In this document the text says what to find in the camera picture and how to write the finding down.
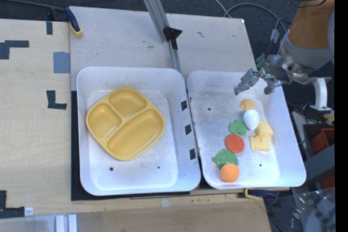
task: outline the white tray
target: white tray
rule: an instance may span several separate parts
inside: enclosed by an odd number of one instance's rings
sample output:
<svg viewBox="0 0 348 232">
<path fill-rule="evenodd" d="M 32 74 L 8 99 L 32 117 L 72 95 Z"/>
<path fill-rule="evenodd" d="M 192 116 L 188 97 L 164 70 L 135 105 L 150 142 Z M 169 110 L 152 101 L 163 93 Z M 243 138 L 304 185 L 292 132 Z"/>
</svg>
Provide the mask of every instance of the white tray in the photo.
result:
<svg viewBox="0 0 348 232">
<path fill-rule="evenodd" d="M 297 145 L 288 108 L 281 87 L 270 95 L 263 90 L 262 79 L 252 88 L 237 96 L 233 86 L 245 73 L 194 71 L 188 76 L 188 93 L 197 144 L 202 161 L 202 172 L 207 183 L 216 189 L 251 187 L 296 187 L 306 180 L 306 170 Z M 250 135 L 242 136 L 243 152 L 237 154 L 240 176 L 232 183 L 224 182 L 217 165 L 212 161 L 218 151 L 226 148 L 228 126 L 243 119 L 240 102 L 251 98 L 261 120 L 267 120 L 274 131 L 269 151 L 256 151 L 250 147 Z"/>
<path fill-rule="evenodd" d="M 132 87 L 163 114 L 166 129 L 144 154 L 131 161 L 110 156 L 89 133 L 88 110 L 108 93 Z M 171 68 L 87 67 L 77 75 L 80 179 L 95 196 L 183 192 L 197 187 L 201 172 L 187 92 L 182 75 Z"/>
</svg>

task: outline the yellow divided plate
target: yellow divided plate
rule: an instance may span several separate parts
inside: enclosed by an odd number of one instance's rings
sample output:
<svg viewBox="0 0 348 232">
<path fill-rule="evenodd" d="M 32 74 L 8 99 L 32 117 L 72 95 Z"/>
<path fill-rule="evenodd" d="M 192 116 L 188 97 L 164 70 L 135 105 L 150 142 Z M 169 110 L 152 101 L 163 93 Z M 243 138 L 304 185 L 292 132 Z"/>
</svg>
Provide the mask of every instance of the yellow divided plate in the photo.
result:
<svg viewBox="0 0 348 232">
<path fill-rule="evenodd" d="M 159 110 L 133 88 L 117 89 L 95 103 L 86 124 L 95 140 L 115 159 L 133 160 L 163 135 Z"/>
</svg>

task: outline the red tomato slice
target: red tomato slice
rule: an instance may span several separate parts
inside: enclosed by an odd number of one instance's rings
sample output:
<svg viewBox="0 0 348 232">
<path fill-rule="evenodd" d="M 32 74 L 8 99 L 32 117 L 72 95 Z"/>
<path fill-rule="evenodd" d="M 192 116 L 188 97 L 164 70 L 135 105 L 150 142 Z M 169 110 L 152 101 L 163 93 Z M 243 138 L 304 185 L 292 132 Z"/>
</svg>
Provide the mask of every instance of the red tomato slice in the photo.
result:
<svg viewBox="0 0 348 232">
<path fill-rule="evenodd" d="M 240 153 L 244 150 L 244 141 L 237 134 L 227 135 L 225 138 L 225 145 L 232 153 Z"/>
</svg>

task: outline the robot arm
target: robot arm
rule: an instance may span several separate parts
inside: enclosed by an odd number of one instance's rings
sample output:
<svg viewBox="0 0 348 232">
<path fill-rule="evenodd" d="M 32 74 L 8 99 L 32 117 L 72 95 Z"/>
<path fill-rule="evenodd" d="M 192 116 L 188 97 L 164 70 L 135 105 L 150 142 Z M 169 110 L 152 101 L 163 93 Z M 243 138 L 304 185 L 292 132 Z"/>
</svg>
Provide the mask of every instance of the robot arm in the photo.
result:
<svg viewBox="0 0 348 232">
<path fill-rule="evenodd" d="M 318 78 L 309 74 L 334 59 L 334 0 L 302 1 L 297 13 L 282 39 L 277 55 L 268 55 L 258 70 L 249 69 L 234 86 L 237 95 L 252 87 L 259 78 L 267 82 L 265 94 L 292 81 L 314 84 L 316 95 L 326 96 L 326 86 L 317 86 Z M 322 99 L 312 109 L 327 110 Z"/>
</svg>

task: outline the yellow cheese block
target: yellow cheese block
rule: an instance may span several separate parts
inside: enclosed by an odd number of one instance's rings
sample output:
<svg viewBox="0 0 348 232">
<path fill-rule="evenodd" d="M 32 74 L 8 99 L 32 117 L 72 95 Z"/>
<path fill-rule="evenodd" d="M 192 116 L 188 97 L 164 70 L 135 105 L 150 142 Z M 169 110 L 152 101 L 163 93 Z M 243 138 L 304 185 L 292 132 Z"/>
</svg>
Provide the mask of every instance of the yellow cheese block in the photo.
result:
<svg viewBox="0 0 348 232">
<path fill-rule="evenodd" d="M 240 107 L 245 111 L 248 109 L 256 109 L 256 105 L 251 99 L 244 99 L 240 103 Z"/>
<path fill-rule="evenodd" d="M 250 136 L 250 146 L 253 150 L 270 150 L 270 136 L 268 135 L 257 135 Z"/>
<path fill-rule="evenodd" d="M 273 136 L 273 130 L 266 120 L 260 120 L 260 123 L 256 128 L 256 134 L 260 136 Z"/>
</svg>

